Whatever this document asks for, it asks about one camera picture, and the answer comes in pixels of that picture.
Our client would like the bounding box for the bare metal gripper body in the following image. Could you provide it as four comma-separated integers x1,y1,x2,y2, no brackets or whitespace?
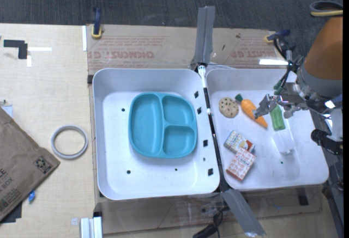
274,81,329,110

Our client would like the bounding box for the orange carrot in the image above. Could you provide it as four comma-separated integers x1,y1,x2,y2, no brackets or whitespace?
234,93,269,129

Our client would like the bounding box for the clear bottle with green top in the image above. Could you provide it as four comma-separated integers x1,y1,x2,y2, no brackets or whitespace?
269,105,297,156

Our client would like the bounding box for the tan chocolate chip biscuit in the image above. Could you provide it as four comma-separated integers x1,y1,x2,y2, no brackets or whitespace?
218,96,240,119

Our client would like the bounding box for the yellow and white carton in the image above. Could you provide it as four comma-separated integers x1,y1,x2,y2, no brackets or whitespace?
223,130,256,154

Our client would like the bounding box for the orange and white carton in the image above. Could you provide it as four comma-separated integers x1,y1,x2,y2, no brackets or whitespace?
225,147,257,182

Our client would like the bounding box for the white plastic tray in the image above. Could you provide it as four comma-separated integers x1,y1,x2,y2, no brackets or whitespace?
92,68,221,202
204,68,330,192

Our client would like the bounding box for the blue divided plate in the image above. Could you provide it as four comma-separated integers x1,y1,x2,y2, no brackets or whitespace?
128,91,198,160

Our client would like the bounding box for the brown cardboard board red print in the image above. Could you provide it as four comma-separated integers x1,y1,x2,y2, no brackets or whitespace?
86,23,331,235

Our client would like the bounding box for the brown paper envelope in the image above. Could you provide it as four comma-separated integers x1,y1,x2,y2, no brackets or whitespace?
0,106,62,223

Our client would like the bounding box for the black cylinder on white bracket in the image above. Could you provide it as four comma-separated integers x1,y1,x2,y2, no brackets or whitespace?
310,107,344,156

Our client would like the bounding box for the white tape ring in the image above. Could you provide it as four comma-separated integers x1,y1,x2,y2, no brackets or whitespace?
50,125,89,161

